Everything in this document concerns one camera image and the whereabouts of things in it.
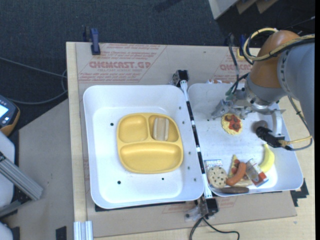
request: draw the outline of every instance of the white tray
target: white tray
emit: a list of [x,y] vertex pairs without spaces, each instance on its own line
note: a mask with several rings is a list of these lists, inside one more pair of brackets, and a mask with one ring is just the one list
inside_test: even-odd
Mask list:
[[[95,85],[83,94],[91,196],[104,209],[198,199],[204,183],[183,92],[172,85]],[[117,151],[119,120],[133,113],[160,113],[177,124],[183,162],[174,171],[127,171]]]
[[[264,155],[263,144],[266,143],[258,138],[252,130],[253,123],[265,120],[269,126],[273,125],[271,115],[261,113],[250,113],[242,120],[243,130],[238,135],[226,133],[221,126],[221,119],[211,118],[211,113],[221,99],[225,99],[225,93],[232,84],[227,83],[196,83],[188,89],[189,101],[194,116],[196,131],[201,148],[202,159],[221,160],[222,167],[228,173],[230,170],[232,156],[236,155],[239,160],[247,162],[254,158],[259,164]],[[271,109],[279,109],[277,104]],[[285,139],[290,139],[285,122],[282,120],[282,133]],[[266,173],[268,181],[259,187],[249,186],[249,193],[266,193],[276,191],[296,190],[303,183],[303,174],[294,151],[284,148],[272,148],[275,154],[275,162],[271,170]],[[231,196],[230,194],[213,191],[218,196]]]

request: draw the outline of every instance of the toy hot dog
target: toy hot dog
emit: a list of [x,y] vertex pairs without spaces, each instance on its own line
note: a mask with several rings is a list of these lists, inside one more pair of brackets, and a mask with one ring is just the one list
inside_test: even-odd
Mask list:
[[244,162],[240,162],[239,163],[239,167],[238,167],[238,170],[236,171],[236,174],[234,176],[232,176],[231,178],[227,178],[226,179],[226,184],[229,185],[229,186],[233,186],[235,185],[237,182],[239,182],[242,177],[245,175],[246,173],[246,164]]

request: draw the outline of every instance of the toy sausage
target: toy sausage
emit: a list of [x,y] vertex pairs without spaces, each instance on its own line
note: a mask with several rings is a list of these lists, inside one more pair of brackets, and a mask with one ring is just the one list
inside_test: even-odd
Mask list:
[[226,184],[229,185],[229,186],[233,186],[235,185],[237,182],[239,182],[242,177],[245,175],[246,173],[246,164],[244,162],[240,162],[239,163],[239,167],[238,167],[238,170],[236,171],[236,174],[234,176],[232,176],[231,178],[227,178],[226,180]]
[[221,188],[221,192],[225,194],[244,194],[249,192],[249,188],[245,186],[228,186]]

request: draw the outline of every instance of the toy pizza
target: toy pizza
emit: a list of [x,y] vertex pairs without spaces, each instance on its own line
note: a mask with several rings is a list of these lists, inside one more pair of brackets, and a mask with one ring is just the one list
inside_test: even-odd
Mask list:
[[222,128],[231,135],[237,135],[242,132],[243,124],[241,119],[235,114],[227,113],[221,118]]

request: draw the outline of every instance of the small label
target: small label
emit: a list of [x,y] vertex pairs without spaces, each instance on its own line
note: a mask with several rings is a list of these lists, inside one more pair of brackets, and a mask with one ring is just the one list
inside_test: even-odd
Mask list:
[[219,166],[222,167],[222,160],[215,159],[215,160],[205,160],[204,161],[205,170],[207,171],[209,168]]

